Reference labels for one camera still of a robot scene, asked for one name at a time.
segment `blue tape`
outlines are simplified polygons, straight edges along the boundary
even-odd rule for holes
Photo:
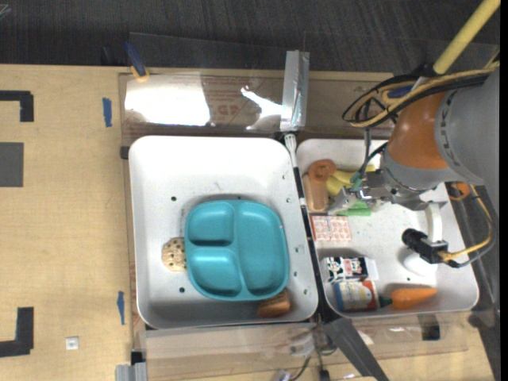
[[[392,90],[388,93],[389,98],[402,98],[411,92],[413,86],[399,87],[398,89]]]
[[[140,53],[137,51],[136,47],[128,42],[124,43],[125,52],[127,52],[127,56],[129,57],[131,63],[133,64],[136,72],[139,76],[145,76],[146,70],[144,69],[144,63],[141,59]]]
[[[121,325],[123,326],[125,324],[125,301],[122,291],[118,291],[117,306],[118,312],[120,313]]]
[[[111,110],[111,101],[108,98],[102,98],[102,113],[104,114],[104,122],[106,127],[111,127],[111,118],[113,117],[113,111]]]

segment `orange carrot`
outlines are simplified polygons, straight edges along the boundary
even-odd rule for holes
[[[409,309],[434,296],[435,288],[401,288],[393,291],[390,295],[393,307],[398,310]]]

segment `teal divided plate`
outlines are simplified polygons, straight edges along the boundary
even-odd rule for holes
[[[289,272],[279,215],[244,200],[197,205],[185,222],[187,269],[194,287],[209,298],[257,301],[275,296]]]

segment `black tape mark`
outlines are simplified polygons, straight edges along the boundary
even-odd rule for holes
[[[0,357],[24,356],[33,348],[33,307],[17,308],[16,338],[0,341]]]
[[[19,102],[19,121],[33,122],[33,94],[27,90],[0,90],[0,102]]]

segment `wooden board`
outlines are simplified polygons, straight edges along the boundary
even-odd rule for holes
[[[0,358],[0,379],[107,381],[114,379],[118,364],[129,362],[129,228],[118,86],[118,76],[127,71],[0,65],[0,89],[30,90],[35,98],[33,123],[19,122],[16,102],[0,102],[0,141],[25,143],[24,186],[0,188],[0,341],[14,338],[18,307],[33,306],[35,312],[33,350]],[[361,74],[313,77],[363,80]],[[112,102],[111,127],[104,121],[103,98]],[[125,325],[117,308],[119,291]],[[391,379],[492,379],[478,332],[465,322],[464,328],[467,351],[381,360],[381,365]],[[66,337],[74,336],[79,349],[66,350]],[[330,373],[339,378],[356,371],[340,364]],[[270,379],[272,374],[220,379]],[[308,371],[301,379],[318,378]]]

